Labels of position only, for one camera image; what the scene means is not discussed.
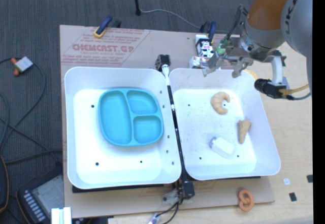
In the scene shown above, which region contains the small white and orange carton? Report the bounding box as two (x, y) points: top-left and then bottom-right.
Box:
(188, 55), (212, 70)

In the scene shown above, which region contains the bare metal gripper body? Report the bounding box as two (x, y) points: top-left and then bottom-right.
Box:
(218, 36), (276, 65)

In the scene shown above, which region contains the blue divided plate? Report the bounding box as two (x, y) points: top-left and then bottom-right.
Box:
(97, 87), (165, 147)

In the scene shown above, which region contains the thin black and white rod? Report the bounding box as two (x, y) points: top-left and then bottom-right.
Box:
(161, 64), (190, 183)

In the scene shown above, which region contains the white plastic tray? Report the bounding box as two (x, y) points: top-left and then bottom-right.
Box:
(168, 67), (282, 181)
(63, 66), (182, 190)

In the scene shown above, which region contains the brown cardboard board red print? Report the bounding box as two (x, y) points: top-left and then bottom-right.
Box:
(58, 24), (275, 219)

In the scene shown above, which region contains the black cylinder on white bracket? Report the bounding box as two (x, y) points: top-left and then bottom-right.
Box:
(254, 50), (290, 100)

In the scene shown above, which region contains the small white plastic bottle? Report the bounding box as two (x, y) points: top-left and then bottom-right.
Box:
(209, 136), (235, 159)

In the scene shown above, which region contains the black block with thin wires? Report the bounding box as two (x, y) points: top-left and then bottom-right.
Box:
(177, 180), (196, 200)
(155, 54), (172, 69)

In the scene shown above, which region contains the cow print milk carton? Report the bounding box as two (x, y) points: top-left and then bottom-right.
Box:
(194, 34), (215, 59)

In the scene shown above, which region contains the orange toy sausage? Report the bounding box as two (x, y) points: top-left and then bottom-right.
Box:
(10, 57), (21, 77)

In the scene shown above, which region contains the tan toy croissant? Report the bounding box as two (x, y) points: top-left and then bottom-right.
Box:
(210, 91), (231, 115)

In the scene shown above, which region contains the orange toy pretzel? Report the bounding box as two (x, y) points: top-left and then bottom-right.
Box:
(237, 188), (255, 212)

